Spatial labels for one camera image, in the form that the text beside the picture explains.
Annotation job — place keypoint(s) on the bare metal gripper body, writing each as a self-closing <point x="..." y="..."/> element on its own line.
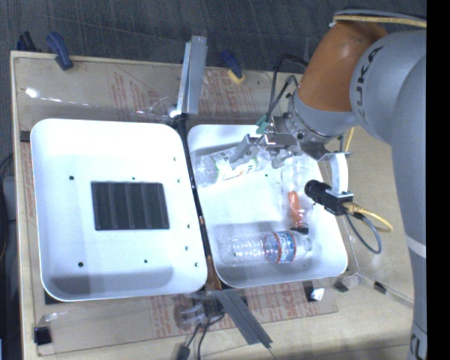
<point x="285" y="137"/>

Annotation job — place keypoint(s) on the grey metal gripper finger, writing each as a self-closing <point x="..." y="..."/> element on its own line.
<point x="283" y="158"/>
<point x="247" y="146"/>

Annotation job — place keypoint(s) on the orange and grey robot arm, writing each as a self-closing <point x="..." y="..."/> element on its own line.
<point x="393" y="88"/>

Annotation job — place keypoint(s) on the clear bottle green white label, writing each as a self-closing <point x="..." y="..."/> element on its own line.
<point x="219" y="169"/>

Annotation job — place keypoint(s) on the clear bottle orange label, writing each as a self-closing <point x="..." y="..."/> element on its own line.
<point x="295" y="204"/>

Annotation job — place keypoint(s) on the white plastic tray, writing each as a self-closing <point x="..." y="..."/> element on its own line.
<point x="255" y="208"/>
<point x="108" y="144"/>

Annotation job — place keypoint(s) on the clear bottle blue label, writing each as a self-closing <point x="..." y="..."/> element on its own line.
<point x="277" y="246"/>

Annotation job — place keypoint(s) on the brown cardboard board red print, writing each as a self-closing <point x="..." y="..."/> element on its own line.
<point x="135" y="84"/>

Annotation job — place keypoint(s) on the black ribbed rectangular panel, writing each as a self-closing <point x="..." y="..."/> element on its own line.
<point x="129" y="205"/>

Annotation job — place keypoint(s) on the black cylinder on white bracket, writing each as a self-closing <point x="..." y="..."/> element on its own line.
<point x="326" y="197"/>

